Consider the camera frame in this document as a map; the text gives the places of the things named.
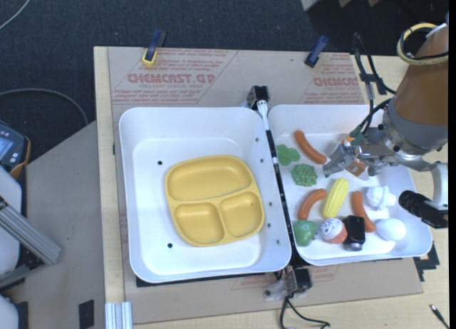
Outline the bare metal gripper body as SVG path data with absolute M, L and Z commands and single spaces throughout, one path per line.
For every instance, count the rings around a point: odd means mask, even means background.
M 423 159 L 428 150 L 410 144 L 397 130 L 381 126 L 370 127 L 355 147 L 357 159 L 367 167 L 369 176 L 380 174 L 384 167 L 402 165 L 417 172 L 430 170 L 430 163 Z

